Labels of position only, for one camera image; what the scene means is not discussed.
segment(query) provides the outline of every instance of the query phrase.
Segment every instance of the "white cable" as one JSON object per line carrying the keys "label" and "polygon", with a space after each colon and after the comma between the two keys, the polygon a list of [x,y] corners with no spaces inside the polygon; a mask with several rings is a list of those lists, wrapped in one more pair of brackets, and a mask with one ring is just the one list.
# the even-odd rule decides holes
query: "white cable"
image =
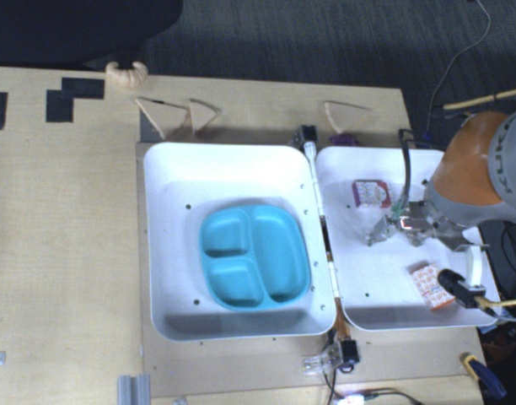
{"label": "white cable", "polygon": [[447,66],[447,68],[445,69],[445,73],[443,74],[443,77],[442,79],[440,79],[440,82],[438,83],[438,85],[436,86],[436,89],[434,89],[433,91],[433,95],[431,96],[431,99],[430,99],[430,105],[428,106],[428,115],[427,115],[427,130],[426,132],[428,132],[428,129],[430,128],[430,119],[431,119],[431,115],[433,113],[433,106],[434,106],[434,98],[436,97],[436,93],[440,90],[440,88],[442,87],[442,84],[443,84],[443,81],[445,81],[445,79],[447,78],[447,76],[449,75],[449,71],[451,70],[451,68],[453,67],[453,64],[454,62],[456,61],[457,58],[459,58],[462,54],[464,54],[465,52],[471,50],[473,47],[475,46],[478,46],[480,43],[482,43],[486,36],[488,35],[488,32],[490,31],[491,29],[491,23],[492,23],[492,19],[491,19],[491,16],[490,14],[487,12],[487,10],[485,9],[485,7],[481,4],[480,0],[476,0],[477,4],[479,5],[479,7],[481,8],[481,10],[483,11],[483,13],[486,15],[486,18],[488,19],[488,22],[486,24],[486,28],[485,28],[485,33],[483,33],[483,36],[481,36],[481,38],[479,40],[477,40],[476,42],[474,42],[473,44],[467,46],[464,50],[462,51],[459,51],[457,52],[457,54],[451,59],[451,62],[449,62],[449,65]]}

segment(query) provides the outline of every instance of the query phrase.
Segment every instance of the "metal bracket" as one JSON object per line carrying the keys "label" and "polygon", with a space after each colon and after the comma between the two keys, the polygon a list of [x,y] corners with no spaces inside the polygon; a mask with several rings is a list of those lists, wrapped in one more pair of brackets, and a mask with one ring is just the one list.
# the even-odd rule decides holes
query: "metal bracket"
{"label": "metal bracket", "polygon": [[117,380],[117,405],[151,405],[149,374],[120,376]]}

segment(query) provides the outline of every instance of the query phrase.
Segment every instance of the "yellow cable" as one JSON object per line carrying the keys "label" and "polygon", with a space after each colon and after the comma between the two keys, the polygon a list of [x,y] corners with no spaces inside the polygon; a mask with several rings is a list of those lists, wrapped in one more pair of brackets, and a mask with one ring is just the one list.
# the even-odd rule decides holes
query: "yellow cable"
{"label": "yellow cable", "polygon": [[481,98],[475,98],[472,100],[466,100],[464,102],[456,102],[454,104],[444,105],[443,108],[447,111],[460,110],[462,108],[468,108],[474,105],[486,104],[487,102],[493,102],[494,100],[500,100],[516,96],[515,90],[503,91],[502,93],[490,94],[488,96],[482,96]]}
{"label": "yellow cable", "polygon": [[503,307],[503,306],[516,306],[516,300],[504,300],[504,301],[492,301],[486,297],[477,295],[474,297],[479,307],[486,309],[487,307]]}

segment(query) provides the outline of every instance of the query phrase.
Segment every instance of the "blue plate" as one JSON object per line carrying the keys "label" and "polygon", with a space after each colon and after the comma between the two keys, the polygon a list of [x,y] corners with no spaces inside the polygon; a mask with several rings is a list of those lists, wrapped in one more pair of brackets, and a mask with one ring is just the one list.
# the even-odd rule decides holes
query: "blue plate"
{"label": "blue plate", "polygon": [[309,288],[303,236],[281,208],[250,205],[210,214],[200,229],[200,253],[209,292],[233,311],[286,305]]}

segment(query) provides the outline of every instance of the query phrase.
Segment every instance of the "table surface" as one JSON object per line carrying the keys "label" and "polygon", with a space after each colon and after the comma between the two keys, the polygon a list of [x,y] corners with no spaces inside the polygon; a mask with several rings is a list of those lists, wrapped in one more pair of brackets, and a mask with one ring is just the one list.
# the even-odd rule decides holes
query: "table surface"
{"label": "table surface", "polygon": [[[189,142],[286,143],[301,124],[315,124],[325,140],[333,134],[325,100],[373,110],[373,119],[355,121],[350,131],[367,145],[394,145],[395,130],[408,125],[396,89],[176,77],[149,77],[133,91],[106,84],[103,100],[74,100],[73,123],[47,123],[46,91],[61,89],[62,77],[104,76],[0,68],[0,92],[8,93],[0,131],[0,351],[7,353],[0,403],[116,403],[118,376],[143,371],[135,98],[183,106],[197,99],[220,108],[202,139],[185,129],[178,134]],[[482,359],[475,328],[353,328],[353,336],[363,361],[339,380],[340,392],[397,387],[427,405],[482,403],[459,362],[463,352]],[[323,338],[304,341],[315,346]],[[300,374],[285,370],[283,362],[315,351],[305,353],[289,337],[234,341],[224,357],[222,347],[206,344],[200,353],[207,348],[207,367],[200,369],[192,347],[170,343],[166,351],[176,363],[196,368],[187,382],[198,387],[185,392],[218,393],[187,396],[190,405],[320,404],[327,398],[321,379],[301,381]],[[253,370],[264,388],[222,393],[230,382],[208,388],[222,380],[221,369],[234,369],[217,365],[234,361],[247,347],[260,355]],[[271,377],[281,377],[276,387],[284,388],[265,388]],[[153,404],[173,400],[155,398]]]}

